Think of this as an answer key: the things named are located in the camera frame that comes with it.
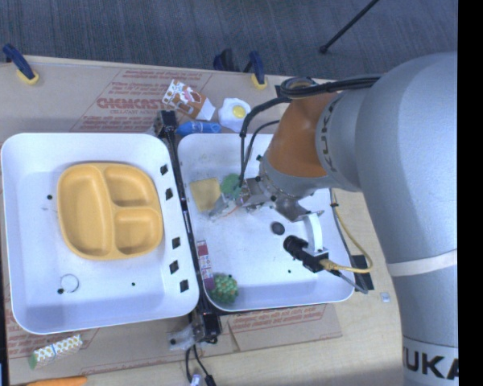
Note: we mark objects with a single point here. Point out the yellow divided plate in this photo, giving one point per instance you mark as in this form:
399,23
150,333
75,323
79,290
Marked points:
88,211

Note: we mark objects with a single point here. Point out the blue bottle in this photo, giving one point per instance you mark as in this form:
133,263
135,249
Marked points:
197,128

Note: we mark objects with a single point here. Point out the yellow cheese slice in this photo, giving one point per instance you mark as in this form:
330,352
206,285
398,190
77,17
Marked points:
204,193

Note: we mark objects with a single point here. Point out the green grapes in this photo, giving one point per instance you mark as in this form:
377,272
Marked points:
224,288

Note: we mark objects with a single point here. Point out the orange carrot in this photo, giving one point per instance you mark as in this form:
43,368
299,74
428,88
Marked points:
56,381

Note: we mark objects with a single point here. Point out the thin black rod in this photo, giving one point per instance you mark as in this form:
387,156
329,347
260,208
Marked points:
185,219

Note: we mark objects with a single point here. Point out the red and white packet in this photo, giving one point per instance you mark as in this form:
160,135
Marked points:
205,264

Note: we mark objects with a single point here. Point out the white fried egg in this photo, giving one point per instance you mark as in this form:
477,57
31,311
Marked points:
233,113

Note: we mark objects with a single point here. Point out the dark grey round disc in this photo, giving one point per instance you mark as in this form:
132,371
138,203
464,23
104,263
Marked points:
277,228

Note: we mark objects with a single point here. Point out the black cylinder on white bracket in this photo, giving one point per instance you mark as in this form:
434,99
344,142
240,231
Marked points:
306,251

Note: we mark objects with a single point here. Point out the green and yellow patterned box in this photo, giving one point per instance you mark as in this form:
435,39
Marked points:
56,350

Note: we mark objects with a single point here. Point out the clear round lid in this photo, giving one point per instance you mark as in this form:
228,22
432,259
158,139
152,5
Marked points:
62,283

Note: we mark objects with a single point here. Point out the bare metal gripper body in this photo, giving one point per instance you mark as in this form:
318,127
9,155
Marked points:
265,197

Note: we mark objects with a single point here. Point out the brown cardboard board red print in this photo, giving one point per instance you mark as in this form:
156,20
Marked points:
84,95

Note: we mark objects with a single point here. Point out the white plastic tray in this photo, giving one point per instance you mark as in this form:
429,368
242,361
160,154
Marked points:
36,223
253,255

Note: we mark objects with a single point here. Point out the orange and white carton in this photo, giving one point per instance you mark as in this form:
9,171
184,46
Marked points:
187,99

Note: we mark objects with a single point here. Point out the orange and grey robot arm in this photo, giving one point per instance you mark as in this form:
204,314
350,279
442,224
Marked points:
402,167

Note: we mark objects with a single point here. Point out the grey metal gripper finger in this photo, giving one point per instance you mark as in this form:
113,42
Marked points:
219,207
241,204

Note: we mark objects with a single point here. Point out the green broccoli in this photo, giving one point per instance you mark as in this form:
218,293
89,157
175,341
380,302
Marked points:
229,185

